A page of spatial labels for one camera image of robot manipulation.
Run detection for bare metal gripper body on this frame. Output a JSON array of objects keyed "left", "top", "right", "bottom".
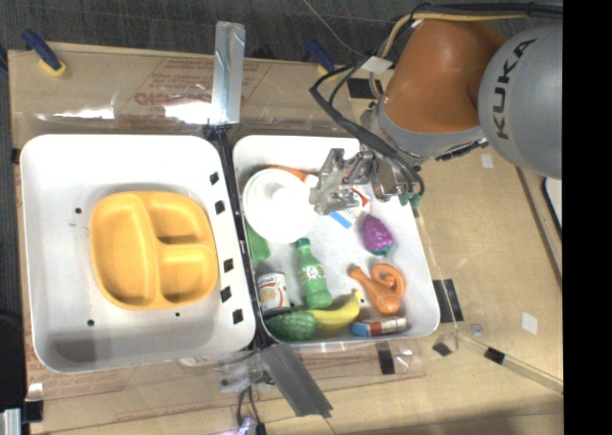
[{"left": 345, "top": 150, "right": 413, "bottom": 202}]

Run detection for white and blue packet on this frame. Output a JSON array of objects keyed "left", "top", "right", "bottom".
[{"left": 329, "top": 187, "right": 371, "bottom": 230}]

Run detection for orange carrot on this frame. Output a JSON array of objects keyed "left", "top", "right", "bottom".
[{"left": 268, "top": 164, "right": 309, "bottom": 183}]

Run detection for white plastic tray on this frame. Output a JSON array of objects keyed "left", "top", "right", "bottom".
[
  {"left": 19, "top": 133, "right": 257, "bottom": 374},
  {"left": 230, "top": 134, "right": 441, "bottom": 346}
]

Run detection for white bowl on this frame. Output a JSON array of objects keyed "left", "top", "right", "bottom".
[{"left": 242, "top": 167, "right": 320, "bottom": 246}]

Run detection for purple grapes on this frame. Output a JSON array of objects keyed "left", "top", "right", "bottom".
[{"left": 361, "top": 213, "right": 395, "bottom": 257}]

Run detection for green plastic bottle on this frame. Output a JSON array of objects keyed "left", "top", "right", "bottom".
[{"left": 294, "top": 237, "right": 333, "bottom": 310}]

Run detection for small white and red can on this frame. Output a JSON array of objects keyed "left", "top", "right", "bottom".
[{"left": 255, "top": 271, "right": 292, "bottom": 317}]

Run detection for yellow banana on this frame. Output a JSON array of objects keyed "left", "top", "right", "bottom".
[{"left": 305, "top": 289, "right": 364, "bottom": 332}]

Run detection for brown cardboard board red print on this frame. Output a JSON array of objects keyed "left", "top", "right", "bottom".
[{"left": 7, "top": 41, "right": 564, "bottom": 435}]

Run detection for green bumpy toy vegetable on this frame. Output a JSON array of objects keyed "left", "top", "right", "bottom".
[{"left": 264, "top": 310, "right": 322, "bottom": 343}]

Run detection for red white blue carton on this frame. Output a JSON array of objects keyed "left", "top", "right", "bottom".
[{"left": 348, "top": 316, "right": 408, "bottom": 339}]

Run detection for yellow divided plate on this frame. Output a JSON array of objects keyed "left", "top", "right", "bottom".
[{"left": 89, "top": 190, "right": 220, "bottom": 312}]

